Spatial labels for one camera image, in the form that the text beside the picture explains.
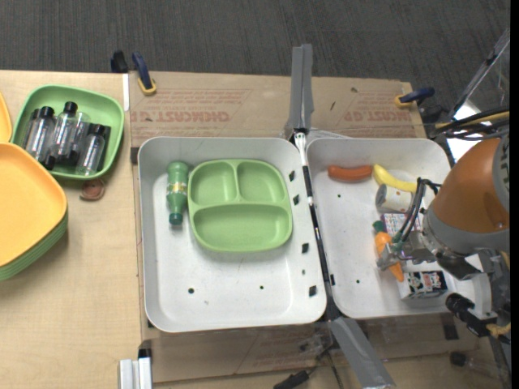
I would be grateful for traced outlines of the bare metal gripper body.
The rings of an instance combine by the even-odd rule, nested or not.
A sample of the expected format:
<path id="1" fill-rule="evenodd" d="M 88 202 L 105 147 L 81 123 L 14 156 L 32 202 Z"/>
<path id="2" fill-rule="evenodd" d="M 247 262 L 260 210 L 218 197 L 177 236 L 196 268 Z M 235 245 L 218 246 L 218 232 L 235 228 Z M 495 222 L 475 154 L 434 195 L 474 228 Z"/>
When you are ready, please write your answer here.
<path id="1" fill-rule="evenodd" d="M 435 263 L 440 244 L 435 237 L 424 230 L 413 230 L 403 243 L 403 255 L 414 265 Z"/>

